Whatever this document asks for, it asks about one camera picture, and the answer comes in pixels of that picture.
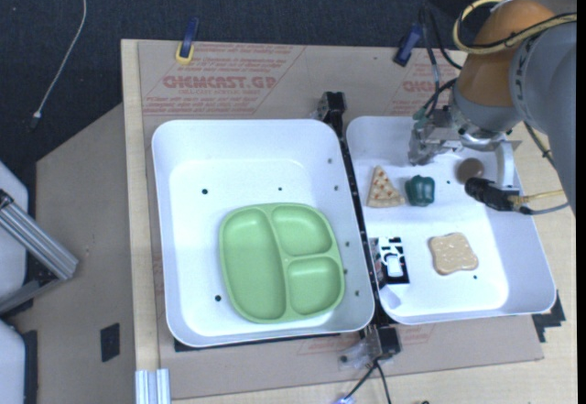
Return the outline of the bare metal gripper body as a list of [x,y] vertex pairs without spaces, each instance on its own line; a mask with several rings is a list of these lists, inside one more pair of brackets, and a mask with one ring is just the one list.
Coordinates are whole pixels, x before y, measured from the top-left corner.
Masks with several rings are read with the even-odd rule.
[[413,115],[413,130],[417,130],[426,146],[441,140],[458,140],[459,151],[465,147],[479,151],[489,151],[505,139],[502,132],[484,130],[472,123],[454,106],[436,108],[430,114],[425,108]]

